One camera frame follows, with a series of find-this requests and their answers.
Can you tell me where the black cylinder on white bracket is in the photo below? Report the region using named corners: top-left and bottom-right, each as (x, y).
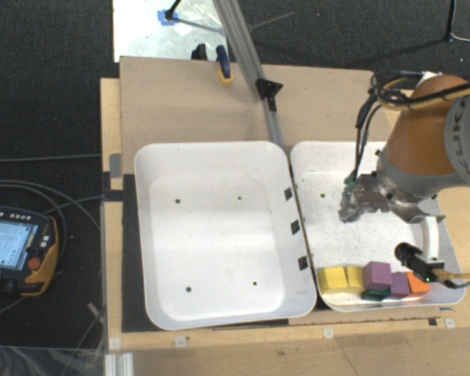
top-left (394, 215), bottom-right (447, 285)

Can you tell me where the white plastic tray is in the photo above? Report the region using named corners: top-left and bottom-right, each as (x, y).
top-left (133, 140), bottom-right (319, 331)
top-left (289, 140), bottom-right (467, 313)

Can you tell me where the pale wood board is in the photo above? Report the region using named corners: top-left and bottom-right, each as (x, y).
top-left (99, 55), bottom-right (470, 376)

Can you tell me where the small purple cube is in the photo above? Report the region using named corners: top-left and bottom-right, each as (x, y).
top-left (390, 272), bottom-right (411, 297)

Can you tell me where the yellow cube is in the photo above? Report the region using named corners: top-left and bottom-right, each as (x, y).
top-left (345, 265), bottom-right (365, 289)
top-left (317, 266), bottom-right (349, 291)

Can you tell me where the orange cube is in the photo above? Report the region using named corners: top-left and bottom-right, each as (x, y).
top-left (406, 271), bottom-right (432, 295)

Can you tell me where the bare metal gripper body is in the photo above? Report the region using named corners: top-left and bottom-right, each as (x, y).
top-left (355, 172), bottom-right (421, 223)

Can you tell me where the large purple cube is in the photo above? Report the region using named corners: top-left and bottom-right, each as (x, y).
top-left (361, 261), bottom-right (393, 291)

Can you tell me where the green cube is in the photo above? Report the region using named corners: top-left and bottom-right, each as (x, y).
top-left (360, 287), bottom-right (392, 302)

